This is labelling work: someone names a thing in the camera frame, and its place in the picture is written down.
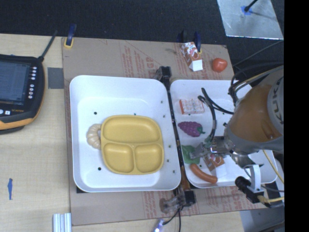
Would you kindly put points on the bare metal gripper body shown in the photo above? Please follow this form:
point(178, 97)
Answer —
point(220, 147)

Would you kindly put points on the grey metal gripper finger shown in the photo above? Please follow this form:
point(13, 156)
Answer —
point(197, 151)

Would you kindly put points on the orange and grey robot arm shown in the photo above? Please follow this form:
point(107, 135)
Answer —
point(253, 115)

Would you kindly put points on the green lettuce leaf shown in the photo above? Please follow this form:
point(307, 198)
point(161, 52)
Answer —
point(186, 152)

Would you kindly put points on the orange and white carton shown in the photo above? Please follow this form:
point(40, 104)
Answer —
point(192, 106)
point(193, 57)
point(218, 167)

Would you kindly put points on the orange sausage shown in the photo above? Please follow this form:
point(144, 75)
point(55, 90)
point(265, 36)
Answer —
point(202, 174)

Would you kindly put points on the purple grapes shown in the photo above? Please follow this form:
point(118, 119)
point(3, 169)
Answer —
point(190, 128)

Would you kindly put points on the thin black rod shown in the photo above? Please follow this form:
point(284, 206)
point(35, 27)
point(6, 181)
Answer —
point(174, 124)

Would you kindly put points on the white plastic tray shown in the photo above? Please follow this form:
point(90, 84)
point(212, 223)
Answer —
point(120, 93)
point(217, 93)

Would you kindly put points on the yellow divided plate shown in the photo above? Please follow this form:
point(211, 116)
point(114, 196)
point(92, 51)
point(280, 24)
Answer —
point(131, 144)

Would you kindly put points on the red tomato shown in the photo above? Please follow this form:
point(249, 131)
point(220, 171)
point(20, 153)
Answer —
point(219, 65)

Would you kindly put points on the brown cardboard board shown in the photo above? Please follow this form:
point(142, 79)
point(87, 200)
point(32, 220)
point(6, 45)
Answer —
point(108, 57)

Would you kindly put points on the black cylinder on white bracket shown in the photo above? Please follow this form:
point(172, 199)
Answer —
point(253, 178)

